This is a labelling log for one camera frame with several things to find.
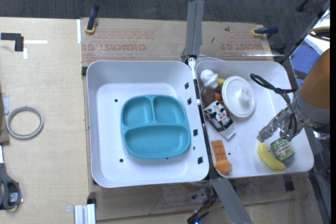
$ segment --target gray ring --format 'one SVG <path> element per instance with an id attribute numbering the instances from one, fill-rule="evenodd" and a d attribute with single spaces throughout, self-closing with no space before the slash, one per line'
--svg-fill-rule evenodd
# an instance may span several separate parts
<path id="1" fill-rule="evenodd" d="M 13 118 L 13 116 L 15 116 L 17 113 L 21 112 L 21 111 L 32 111 L 34 112 L 38 118 L 40 119 L 40 125 L 39 127 L 34 131 L 32 132 L 31 134 L 28 134 L 28 135 L 21 135 L 21 134 L 17 134 L 15 133 L 12 128 L 10 127 L 11 125 L 11 120 Z M 9 131 L 9 133 L 17 138 L 17 139 L 21 139 L 21 140 L 26 140 L 26 139 L 30 139 L 34 136 L 36 136 L 41 130 L 42 130 L 42 127 L 43 127 L 43 117 L 42 117 L 42 114 L 41 112 L 39 112 L 36 108 L 33 108 L 32 106 L 19 106 L 18 108 L 15 108 L 13 109 L 9 114 L 8 114 L 8 118 L 7 118 L 7 129 Z"/>

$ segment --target banana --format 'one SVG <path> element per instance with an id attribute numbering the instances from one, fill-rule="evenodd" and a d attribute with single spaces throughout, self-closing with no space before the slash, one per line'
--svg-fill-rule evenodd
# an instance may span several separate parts
<path id="1" fill-rule="evenodd" d="M 262 161 L 267 164 L 270 168 L 273 170 L 284 170 L 286 168 L 285 164 L 283 164 L 281 161 L 278 159 L 274 158 L 270 152 L 268 151 L 267 146 L 259 142 L 258 145 L 258 154 Z"/>

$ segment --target light wood surface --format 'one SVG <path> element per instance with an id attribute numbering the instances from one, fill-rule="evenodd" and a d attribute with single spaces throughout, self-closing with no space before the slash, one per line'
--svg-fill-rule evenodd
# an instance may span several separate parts
<path id="1" fill-rule="evenodd" d="M 0 210 L 0 224 L 71 224 L 67 206 L 85 205 L 89 195 L 85 103 L 81 75 L 81 45 L 74 19 L 0 18 L 2 33 L 20 33 L 25 40 L 46 40 L 47 44 L 26 44 L 28 59 L 14 51 L 14 42 L 0 40 L 0 83 L 9 109 L 31 105 L 44 117 L 42 131 L 31 140 L 17 140 L 3 146 L 8 174 L 19 182 L 23 202 L 17 210 Z M 13 128 L 29 133 L 37 119 L 18 114 Z M 294 192 L 277 190 L 279 179 L 257 184 L 238 182 L 238 194 L 254 223 L 323 223 L 307 175 L 294 178 Z M 193 212 L 130 217 L 97 223 L 184 223 Z M 231 223 L 224 209 L 214 210 L 205 223 Z"/>

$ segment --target robotic arm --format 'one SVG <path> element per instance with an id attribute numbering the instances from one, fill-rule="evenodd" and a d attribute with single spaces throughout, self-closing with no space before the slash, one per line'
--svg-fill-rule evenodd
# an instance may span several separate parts
<path id="1" fill-rule="evenodd" d="M 289 100 L 282 93 L 287 107 L 281 110 L 257 136 L 260 142 L 270 138 L 277 129 L 280 137 L 291 141 L 302 128 L 310 127 L 317 132 L 330 131 L 330 49 L 314 63 L 302 85 Z"/>

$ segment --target green can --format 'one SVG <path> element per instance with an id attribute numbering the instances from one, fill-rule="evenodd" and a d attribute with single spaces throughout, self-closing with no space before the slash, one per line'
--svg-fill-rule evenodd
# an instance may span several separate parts
<path id="1" fill-rule="evenodd" d="M 279 138 L 273 141 L 270 146 L 275 156 L 281 162 L 289 159 L 294 155 L 294 151 L 286 139 Z"/>

